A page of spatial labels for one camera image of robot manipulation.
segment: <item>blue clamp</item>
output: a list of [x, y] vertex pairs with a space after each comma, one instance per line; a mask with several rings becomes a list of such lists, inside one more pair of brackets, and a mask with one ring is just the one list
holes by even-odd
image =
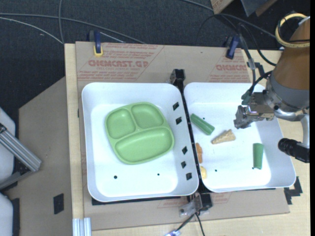
[[95, 45], [93, 46], [94, 49], [94, 56], [95, 57], [102, 57], [103, 55], [103, 48], [100, 41], [100, 33], [96, 30], [89, 31], [87, 35], [87, 40], [89, 42], [95, 42]]
[[240, 42], [240, 38], [239, 36], [234, 36], [232, 38], [232, 41], [229, 45], [229, 48], [226, 51], [226, 57], [229, 59], [233, 59], [234, 58], [234, 53], [235, 53], [235, 49], [237, 48], [238, 44]]

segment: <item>white surface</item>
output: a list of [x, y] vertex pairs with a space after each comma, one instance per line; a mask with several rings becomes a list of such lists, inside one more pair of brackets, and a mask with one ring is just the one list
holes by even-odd
[[[203, 149], [203, 163], [208, 177], [205, 186], [214, 192], [288, 187], [295, 182], [291, 158], [278, 149], [283, 138], [278, 120], [253, 122], [251, 127], [236, 129], [233, 120], [241, 96], [250, 84], [190, 83], [185, 87], [189, 114], [196, 114], [215, 127], [207, 136], [192, 124], [195, 143]], [[255, 91], [262, 91], [261, 85]], [[211, 141], [232, 129], [236, 140], [213, 145]], [[264, 145], [262, 169], [253, 169], [254, 143]]]
[[[114, 154], [105, 132], [106, 115], [121, 106], [150, 102], [170, 125], [175, 144], [153, 161], [127, 165]], [[178, 102], [179, 107], [173, 110]], [[101, 202], [190, 195], [199, 185], [189, 130], [179, 90], [170, 84], [90, 83], [82, 91], [88, 189]], [[187, 147], [184, 155], [182, 149]]]
[[0, 235], [12, 236], [13, 205], [11, 201], [0, 193]]
[[[2, 123], [11, 134], [15, 135], [14, 121], [2, 108], [0, 108], [0, 123]], [[12, 175], [13, 167], [14, 155], [0, 144], [0, 182], [3, 182]]]

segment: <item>yellow cable loop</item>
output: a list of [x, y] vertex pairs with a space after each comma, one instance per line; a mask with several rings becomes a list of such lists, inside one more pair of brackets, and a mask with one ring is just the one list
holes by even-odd
[[[280, 21], [280, 27], [285, 23], [286, 20], [290, 19], [290, 18], [306, 18], [307, 16], [301, 14], [301, 13], [293, 13], [290, 15], [285, 16], [284, 18], [281, 19]], [[293, 44], [290, 42], [286, 42], [284, 41], [280, 36], [279, 36], [279, 29], [278, 26], [276, 27], [276, 33], [275, 33], [276, 39], [277, 41], [282, 44], [285, 47], [291, 47], [291, 48], [304, 48], [304, 47], [309, 47], [310, 46], [310, 42], [307, 43], [302, 43], [302, 44]]]

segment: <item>tan object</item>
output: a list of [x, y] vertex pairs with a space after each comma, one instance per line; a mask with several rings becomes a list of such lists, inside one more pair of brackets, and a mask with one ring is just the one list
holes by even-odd
[[197, 149], [199, 163], [202, 163], [202, 147], [200, 146], [199, 143], [196, 143], [196, 149]]
[[204, 167], [200, 166], [200, 171], [201, 171], [202, 179], [206, 179], [207, 178], [207, 170]]
[[216, 137], [214, 140], [212, 140], [212, 144], [219, 144], [219, 143], [224, 143], [224, 142], [230, 142], [234, 141], [236, 139], [234, 133], [232, 132], [231, 129], [228, 131], [225, 131], [223, 134], [219, 135]]

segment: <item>yellow clip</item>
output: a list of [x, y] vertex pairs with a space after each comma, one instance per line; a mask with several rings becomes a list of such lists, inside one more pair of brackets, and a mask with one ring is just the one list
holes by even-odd
[[96, 47], [95, 46], [93, 46], [93, 49], [94, 49], [94, 56], [95, 57], [102, 57], [103, 56], [103, 48], [102, 48], [102, 46], [100, 47], [100, 53], [97, 53], [96, 52]]

